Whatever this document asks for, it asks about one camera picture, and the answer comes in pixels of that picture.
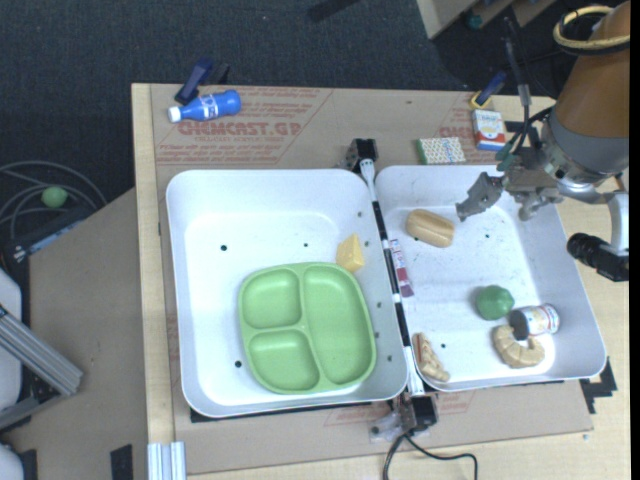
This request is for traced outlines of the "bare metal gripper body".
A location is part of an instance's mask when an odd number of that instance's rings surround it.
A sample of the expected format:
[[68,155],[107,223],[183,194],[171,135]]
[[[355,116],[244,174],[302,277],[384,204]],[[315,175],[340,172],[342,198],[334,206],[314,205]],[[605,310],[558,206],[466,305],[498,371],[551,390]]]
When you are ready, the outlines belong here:
[[618,188],[600,190],[612,174],[587,168],[560,150],[523,148],[501,161],[503,187],[522,201],[560,202],[565,198],[586,204],[607,204]]

